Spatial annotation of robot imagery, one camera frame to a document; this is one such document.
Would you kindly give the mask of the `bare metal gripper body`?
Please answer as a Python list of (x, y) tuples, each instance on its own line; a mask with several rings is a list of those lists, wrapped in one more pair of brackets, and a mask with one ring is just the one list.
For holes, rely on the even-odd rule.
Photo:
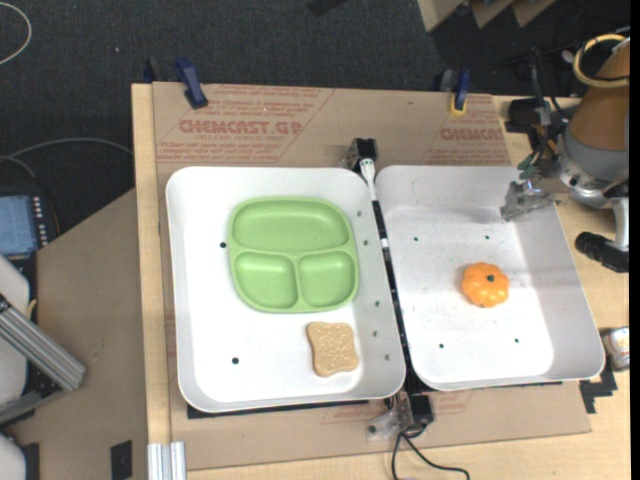
[(627, 182), (601, 180), (572, 163), (552, 163), (544, 168), (541, 189), (559, 204), (573, 199), (596, 209), (613, 208), (629, 199)]

